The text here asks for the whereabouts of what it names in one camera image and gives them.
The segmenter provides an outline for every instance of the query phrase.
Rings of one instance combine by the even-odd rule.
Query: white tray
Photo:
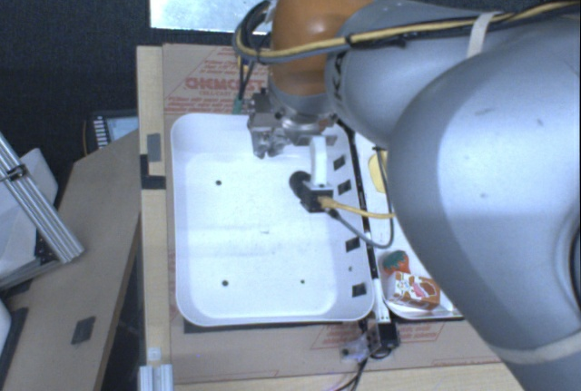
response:
[[[309,214],[289,186],[310,172],[308,147],[264,160],[252,153],[247,118],[193,113],[172,127],[176,298],[201,326],[352,321],[373,303],[365,245],[324,213]],[[329,183],[351,181],[341,202],[357,206],[347,137],[328,148]],[[345,165],[333,162],[344,156]],[[358,216],[344,213],[361,230]],[[365,294],[353,296],[365,285]]]

